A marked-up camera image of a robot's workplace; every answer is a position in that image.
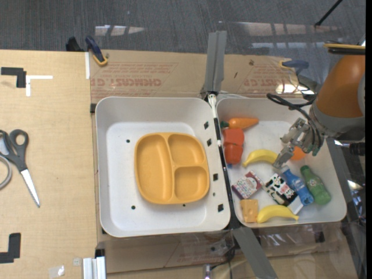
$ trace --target green bottle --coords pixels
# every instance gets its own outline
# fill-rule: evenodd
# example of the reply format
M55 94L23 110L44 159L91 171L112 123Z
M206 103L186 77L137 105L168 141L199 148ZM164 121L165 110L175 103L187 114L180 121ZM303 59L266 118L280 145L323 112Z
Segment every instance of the green bottle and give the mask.
M305 179L306 186L319 205L325 205L331 200L331 195L326 190L323 181L314 174L307 165L301 167L301 175Z

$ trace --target orange ball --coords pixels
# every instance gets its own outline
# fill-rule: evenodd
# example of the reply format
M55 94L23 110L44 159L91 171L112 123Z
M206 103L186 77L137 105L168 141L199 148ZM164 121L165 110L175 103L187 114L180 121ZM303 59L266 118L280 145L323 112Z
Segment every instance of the orange ball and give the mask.
M306 156L306 153L301 150L300 147L295 146L295 149L293 151L293 156L291 157L292 160L301 160Z

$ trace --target scissors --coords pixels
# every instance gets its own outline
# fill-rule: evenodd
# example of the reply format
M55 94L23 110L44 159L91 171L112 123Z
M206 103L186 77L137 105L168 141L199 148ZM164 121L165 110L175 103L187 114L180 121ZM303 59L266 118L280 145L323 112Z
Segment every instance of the scissors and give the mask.
M24 138L22 144L17 143L18 136ZM26 147L28 145L28 134L21 129L15 129L10 134L3 130L0 130L0 139L1 138L5 143L6 150L4 150L4 148L0 149L0 156L5 157L7 160L17 166L18 171L21 173L26 186L30 191L31 196L33 197L34 202L38 207L40 207L39 197L37 196L34 183L31 179L31 175L24 158Z

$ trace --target scissors handle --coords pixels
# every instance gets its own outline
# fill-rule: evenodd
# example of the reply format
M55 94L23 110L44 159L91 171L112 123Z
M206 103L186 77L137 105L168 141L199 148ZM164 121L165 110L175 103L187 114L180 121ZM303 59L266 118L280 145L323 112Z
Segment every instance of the scissors handle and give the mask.
M0 130L0 134L2 134L5 146L8 149L8 154L3 154L0 152L0 154L13 162L19 171L23 171L27 169L27 165L25 163L25 154L26 154L26 147L28 145L28 134L21 130L21 129L15 129L10 134L7 134L7 132ZM22 144L17 143L17 137L22 136L24 141Z

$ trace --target toy banana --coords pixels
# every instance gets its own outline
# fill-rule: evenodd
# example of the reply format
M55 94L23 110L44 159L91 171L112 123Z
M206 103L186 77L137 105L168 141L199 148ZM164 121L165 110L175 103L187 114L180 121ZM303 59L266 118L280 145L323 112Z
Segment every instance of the toy banana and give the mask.
M242 163L243 167L246 167L248 164L257 162L257 161L267 161L271 164L273 164L278 157L278 154L271 150L267 149L258 149L251 152L246 161Z
M270 205L260 210L260 212L257 215L257 223L266 222L268 219L272 217L293 218L295 220L298 220L298 216L294 215L292 211L286 206Z

